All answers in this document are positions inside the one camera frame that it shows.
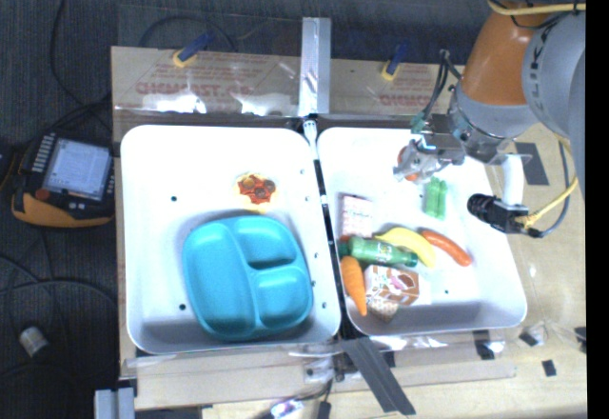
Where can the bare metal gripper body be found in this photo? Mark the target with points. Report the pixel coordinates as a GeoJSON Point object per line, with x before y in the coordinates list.
{"type": "Point", "coordinates": [445, 138]}

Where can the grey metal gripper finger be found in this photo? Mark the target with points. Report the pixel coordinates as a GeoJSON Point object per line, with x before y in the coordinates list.
{"type": "Point", "coordinates": [408, 165]}
{"type": "Point", "coordinates": [435, 165]}

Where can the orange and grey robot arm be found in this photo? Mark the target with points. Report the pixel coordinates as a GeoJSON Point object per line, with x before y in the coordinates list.
{"type": "Point", "coordinates": [499, 60]}

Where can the orange round toy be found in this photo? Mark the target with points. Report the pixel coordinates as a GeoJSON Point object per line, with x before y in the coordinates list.
{"type": "Point", "coordinates": [403, 153]}

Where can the green toy vegetable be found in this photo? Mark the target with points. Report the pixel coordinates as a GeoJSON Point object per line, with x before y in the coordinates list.
{"type": "Point", "coordinates": [437, 199]}

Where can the pink and white carton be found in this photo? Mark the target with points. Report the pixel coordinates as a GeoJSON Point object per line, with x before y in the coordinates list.
{"type": "Point", "coordinates": [357, 216]}

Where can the yellow banana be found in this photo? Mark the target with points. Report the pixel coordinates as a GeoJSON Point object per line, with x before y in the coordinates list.
{"type": "Point", "coordinates": [414, 241]}

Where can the orange sausage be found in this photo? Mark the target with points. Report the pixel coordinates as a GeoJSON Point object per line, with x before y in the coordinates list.
{"type": "Point", "coordinates": [449, 248]}

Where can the thin black and white rod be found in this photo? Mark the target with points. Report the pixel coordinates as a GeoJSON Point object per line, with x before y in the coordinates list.
{"type": "Point", "coordinates": [321, 179]}

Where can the green plastic bottle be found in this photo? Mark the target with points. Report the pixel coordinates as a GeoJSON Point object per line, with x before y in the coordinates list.
{"type": "Point", "coordinates": [376, 251]}

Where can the brown and white packet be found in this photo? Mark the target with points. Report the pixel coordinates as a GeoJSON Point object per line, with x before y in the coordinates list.
{"type": "Point", "coordinates": [395, 288]}

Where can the white plastic tray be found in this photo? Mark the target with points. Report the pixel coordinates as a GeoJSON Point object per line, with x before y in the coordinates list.
{"type": "Point", "coordinates": [152, 236]}
{"type": "Point", "coordinates": [476, 284]}

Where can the orange carrot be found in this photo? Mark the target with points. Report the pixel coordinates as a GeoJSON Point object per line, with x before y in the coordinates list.
{"type": "Point", "coordinates": [356, 284]}

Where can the toy pizza slice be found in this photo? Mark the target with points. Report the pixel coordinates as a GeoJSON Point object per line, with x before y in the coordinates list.
{"type": "Point", "coordinates": [257, 189]}

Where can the brown cardboard board red print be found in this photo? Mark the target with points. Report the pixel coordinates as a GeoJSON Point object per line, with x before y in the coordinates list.
{"type": "Point", "coordinates": [552, 274]}

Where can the blue divided plate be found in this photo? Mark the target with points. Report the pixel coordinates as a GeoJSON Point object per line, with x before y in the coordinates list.
{"type": "Point", "coordinates": [247, 279]}

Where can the small silver can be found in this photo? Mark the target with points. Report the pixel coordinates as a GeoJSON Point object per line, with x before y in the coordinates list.
{"type": "Point", "coordinates": [33, 341]}

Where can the black cylinder on white bracket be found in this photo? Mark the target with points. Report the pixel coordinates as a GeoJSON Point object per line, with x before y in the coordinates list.
{"type": "Point", "coordinates": [497, 212]}

